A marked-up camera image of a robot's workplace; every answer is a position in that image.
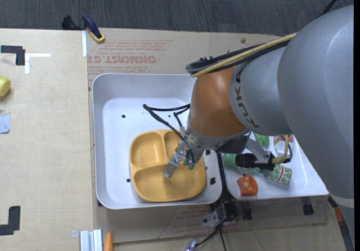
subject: orange marker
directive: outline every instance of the orange marker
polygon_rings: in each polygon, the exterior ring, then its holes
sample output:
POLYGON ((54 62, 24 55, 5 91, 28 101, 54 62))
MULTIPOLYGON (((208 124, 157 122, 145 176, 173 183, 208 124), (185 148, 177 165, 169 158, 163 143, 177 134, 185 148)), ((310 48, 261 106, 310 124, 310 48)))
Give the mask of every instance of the orange marker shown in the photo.
POLYGON ((113 237, 112 233, 108 232, 105 237, 103 251, 113 251, 113 237))

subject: yellow divided plate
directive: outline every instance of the yellow divided plate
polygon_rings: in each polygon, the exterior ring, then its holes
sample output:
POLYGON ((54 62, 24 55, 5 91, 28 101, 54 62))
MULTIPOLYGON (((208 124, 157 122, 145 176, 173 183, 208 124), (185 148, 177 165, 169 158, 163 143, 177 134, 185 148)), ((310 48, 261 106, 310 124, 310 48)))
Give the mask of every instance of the yellow divided plate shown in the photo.
POLYGON ((130 146, 130 173, 137 194, 149 202, 187 200, 200 194, 206 185, 204 161, 193 170, 182 161, 171 179, 163 176, 178 146, 179 137, 170 130, 157 130, 138 135, 130 146))

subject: black bracket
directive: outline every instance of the black bracket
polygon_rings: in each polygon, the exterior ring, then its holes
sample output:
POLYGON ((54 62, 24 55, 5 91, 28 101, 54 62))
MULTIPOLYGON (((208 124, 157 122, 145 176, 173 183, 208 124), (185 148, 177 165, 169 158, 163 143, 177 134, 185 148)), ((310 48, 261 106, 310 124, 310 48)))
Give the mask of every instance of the black bracket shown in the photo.
POLYGON ((6 46, 1 45, 1 53, 13 53, 16 54, 16 65, 25 65, 25 50, 22 46, 6 46))
POLYGON ((9 208, 9 219, 7 225, 0 225, 0 236, 13 235, 14 231, 20 229, 20 206, 9 208))

